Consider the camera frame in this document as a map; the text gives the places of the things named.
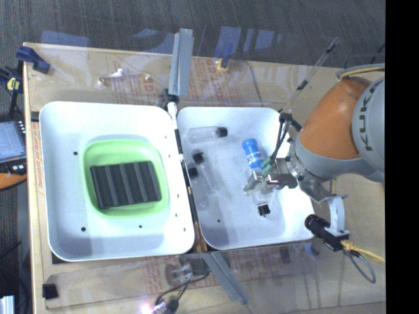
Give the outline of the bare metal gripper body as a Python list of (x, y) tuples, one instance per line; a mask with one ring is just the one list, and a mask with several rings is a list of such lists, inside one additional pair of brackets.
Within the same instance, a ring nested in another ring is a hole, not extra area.
[(269, 174), (290, 173), (297, 179), (298, 184), (300, 184), (305, 180), (305, 176), (302, 173), (299, 173), (298, 170), (299, 169), (295, 167), (290, 157), (276, 158)]

